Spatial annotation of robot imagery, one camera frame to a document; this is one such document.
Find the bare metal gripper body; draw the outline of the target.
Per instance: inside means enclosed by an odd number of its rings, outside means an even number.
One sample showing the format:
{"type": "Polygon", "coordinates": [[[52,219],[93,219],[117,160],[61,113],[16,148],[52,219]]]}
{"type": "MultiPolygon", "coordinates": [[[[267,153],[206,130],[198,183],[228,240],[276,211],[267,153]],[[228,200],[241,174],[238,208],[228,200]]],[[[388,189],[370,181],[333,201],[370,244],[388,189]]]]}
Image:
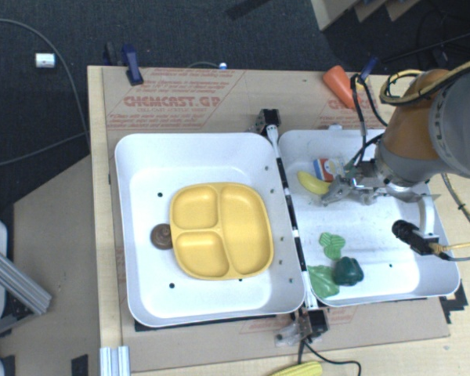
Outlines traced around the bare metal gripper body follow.
{"type": "Polygon", "coordinates": [[[397,178],[382,161],[361,161],[353,165],[346,175],[356,189],[379,189],[380,196],[391,196],[405,203],[416,203],[424,198],[435,200],[439,194],[417,192],[416,185],[397,178]]]}

